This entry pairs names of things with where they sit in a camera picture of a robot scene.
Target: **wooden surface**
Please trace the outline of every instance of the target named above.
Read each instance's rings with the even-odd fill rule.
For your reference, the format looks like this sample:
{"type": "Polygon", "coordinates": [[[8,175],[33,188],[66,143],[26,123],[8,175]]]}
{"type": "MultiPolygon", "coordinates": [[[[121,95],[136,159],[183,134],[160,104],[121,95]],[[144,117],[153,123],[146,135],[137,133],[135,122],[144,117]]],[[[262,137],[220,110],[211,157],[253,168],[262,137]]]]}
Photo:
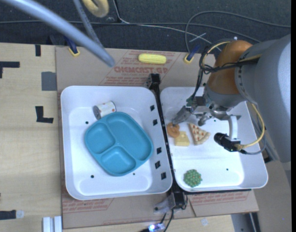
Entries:
{"type": "MultiPolygon", "coordinates": [[[[24,218],[1,220],[0,232],[42,231],[42,218],[61,216],[57,92],[42,91],[41,73],[56,72],[55,47],[0,43],[0,61],[20,61],[4,68],[0,79],[0,210],[23,210],[24,218]],[[35,106],[53,124],[36,122],[35,106]]],[[[231,216],[174,219],[169,232],[234,232],[231,216]]],[[[147,223],[63,230],[66,232],[136,232],[147,223]]]]}

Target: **toy pizza slice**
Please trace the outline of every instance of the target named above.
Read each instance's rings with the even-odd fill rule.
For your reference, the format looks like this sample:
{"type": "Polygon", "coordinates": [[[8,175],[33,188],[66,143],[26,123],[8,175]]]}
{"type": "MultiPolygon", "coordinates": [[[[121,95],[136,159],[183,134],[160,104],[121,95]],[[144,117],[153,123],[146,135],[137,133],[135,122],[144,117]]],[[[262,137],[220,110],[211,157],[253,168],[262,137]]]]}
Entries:
{"type": "Polygon", "coordinates": [[[195,145],[201,145],[209,138],[210,132],[202,130],[197,125],[192,123],[188,125],[195,145]]]}

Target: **cardboard box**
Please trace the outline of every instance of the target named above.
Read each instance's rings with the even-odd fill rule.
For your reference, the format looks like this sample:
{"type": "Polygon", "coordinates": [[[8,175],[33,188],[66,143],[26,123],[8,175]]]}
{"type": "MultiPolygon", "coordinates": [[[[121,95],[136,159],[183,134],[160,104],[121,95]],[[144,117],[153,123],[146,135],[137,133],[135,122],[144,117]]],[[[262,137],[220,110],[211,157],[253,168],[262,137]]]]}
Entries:
{"type": "MultiPolygon", "coordinates": [[[[159,73],[160,90],[165,87],[195,87],[199,71],[200,54],[194,56],[191,64],[184,63],[186,53],[159,52],[127,49],[107,50],[116,61],[107,67],[84,48],[73,57],[67,47],[56,47],[57,89],[59,108],[59,142],[62,178],[63,228],[80,228],[106,224],[121,224],[143,221],[160,221],[163,214],[154,213],[154,205],[166,198],[166,193],[123,198],[80,201],[72,198],[65,188],[63,141],[61,124],[61,92],[68,86],[147,86],[148,75],[159,73]],[[164,65],[145,64],[138,61],[140,53],[162,54],[167,57],[164,65]]],[[[208,55],[206,63],[213,65],[215,58],[208,55]]],[[[193,218],[233,213],[258,211],[252,190],[189,195],[185,210],[174,215],[174,219],[193,218]]]]}

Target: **white tray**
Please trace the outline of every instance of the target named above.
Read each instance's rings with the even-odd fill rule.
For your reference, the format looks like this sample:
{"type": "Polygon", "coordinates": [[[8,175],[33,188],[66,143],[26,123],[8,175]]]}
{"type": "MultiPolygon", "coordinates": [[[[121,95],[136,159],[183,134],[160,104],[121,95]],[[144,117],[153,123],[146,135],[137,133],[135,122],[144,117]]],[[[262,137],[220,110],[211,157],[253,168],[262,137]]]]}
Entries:
{"type": "MultiPolygon", "coordinates": [[[[199,88],[197,96],[203,94],[199,88]]],[[[171,122],[177,112],[186,105],[186,99],[194,92],[193,87],[168,87],[161,92],[161,101],[165,123],[171,122]]],[[[256,140],[252,121],[245,102],[231,110],[231,114],[240,115],[238,123],[238,137],[242,144],[256,140]]],[[[185,122],[180,123],[180,131],[186,131],[190,140],[188,147],[175,146],[174,138],[168,137],[169,147],[175,178],[178,185],[185,191],[220,191],[235,189],[256,189],[263,187],[267,181],[267,171],[262,154],[243,155],[238,152],[228,152],[213,139],[215,133],[229,134],[227,121],[210,119],[201,129],[211,133],[209,139],[202,145],[194,145],[188,123],[197,125],[198,119],[191,115],[185,122]],[[183,181],[183,175],[190,169],[196,169],[203,181],[191,188],[183,181]]],[[[259,145],[248,147],[246,151],[259,151],[259,145]]]]}
{"type": "Polygon", "coordinates": [[[150,90],[144,87],[67,87],[61,94],[61,113],[65,182],[72,197],[89,200],[164,193],[170,189],[172,175],[158,107],[150,90]],[[130,115],[154,145],[147,162],[119,177],[107,174],[84,142],[86,130],[96,122],[93,106],[108,101],[116,105],[118,112],[130,115]]]}

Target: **blue divided plate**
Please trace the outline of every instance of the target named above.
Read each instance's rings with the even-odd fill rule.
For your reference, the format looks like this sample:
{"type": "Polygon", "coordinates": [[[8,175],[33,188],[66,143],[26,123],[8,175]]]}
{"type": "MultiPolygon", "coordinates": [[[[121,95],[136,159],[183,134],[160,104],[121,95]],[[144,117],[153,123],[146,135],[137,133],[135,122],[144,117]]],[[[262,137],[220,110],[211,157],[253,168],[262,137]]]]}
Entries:
{"type": "Polygon", "coordinates": [[[114,176],[126,175],[152,155],[153,143],[140,125],[128,114],[108,114],[91,125],[85,134],[91,155],[114,176]]]}

